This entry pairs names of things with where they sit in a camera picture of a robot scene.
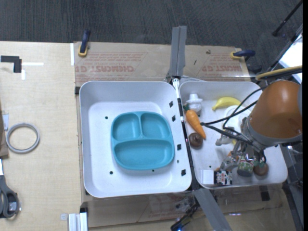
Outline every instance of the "white plastic tray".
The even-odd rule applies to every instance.
[[[258,89],[259,86],[252,82],[211,82],[211,81],[191,81],[185,82],[180,87],[180,95],[182,103],[189,99],[191,93],[197,93],[199,98],[202,98],[202,110],[200,113],[200,122],[211,122],[224,117],[227,108],[219,108],[216,111],[212,110],[212,106],[220,97],[231,96],[242,101],[251,92]],[[245,103],[246,106],[256,101],[261,95],[261,91],[255,93]],[[222,123],[213,124],[213,126],[222,129]],[[219,186],[204,184],[202,175],[204,170],[215,170],[220,167],[221,162],[227,156],[229,151],[233,149],[232,144],[216,146],[215,142],[220,138],[220,133],[205,128],[206,140],[200,149],[191,149],[192,160],[194,164],[197,181],[205,188],[215,189]],[[194,130],[186,123],[187,134],[191,134]],[[237,168],[232,171],[232,185],[226,187],[241,187],[250,185],[276,184],[282,183],[288,176],[288,170],[283,158],[283,154],[279,147],[270,147],[265,149],[269,172],[266,176],[259,177],[253,174],[252,177],[242,177],[236,172]]]
[[[170,84],[90,81],[81,87],[79,98],[84,186],[90,195],[103,198],[175,193],[190,187],[192,174],[178,101]],[[175,155],[167,166],[136,171],[115,161],[111,148],[112,121],[120,114],[136,111],[156,112],[168,121]]]

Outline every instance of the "yellow cable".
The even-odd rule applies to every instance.
[[[296,67],[289,67],[289,68],[277,69],[277,70],[274,70],[274,71],[266,72],[266,73],[257,75],[256,80],[261,80],[265,77],[275,76],[276,74],[281,74],[281,73],[284,73],[284,72],[287,74],[288,72],[293,72],[294,70],[297,70],[297,69],[303,69],[303,66],[300,65],[300,66],[296,66]]]

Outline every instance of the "scissors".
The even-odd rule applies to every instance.
[[[2,159],[0,158],[0,216],[11,218],[17,215],[19,210],[19,200],[17,194],[13,192],[5,183],[3,174]]]

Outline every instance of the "black fabric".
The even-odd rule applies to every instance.
[[[254,50],[267,69],[303,23],[300,0],[0,0],[0,40],[170,44],[172,27],[188,26],[187,45]]]

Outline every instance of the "table surface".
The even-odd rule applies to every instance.
[[[13,73],[13,64],[0,63],[0,100],[9,126],[27,122],[40,132],[38,147],[28,154],[9,153],[3,159],[7,185],[18,193],[21,212],[14,219],[0,219],[1,231],[67,230],[62,214],[79,213],[81,205],[78,151],[75,68],[69,43],[1,42],[0,55],[15,55],[22,62],[26,78]],[[33,131],[21,128],[11,136],[16,148],[35,140]],[[292,213],[283,191],[277,191],[280,208],[226,215],[234,230],[295,230]],[[170,230],[174,220],[118,225],[91,230]],[[206,218],[198,218],[191,230],[212,230]]]

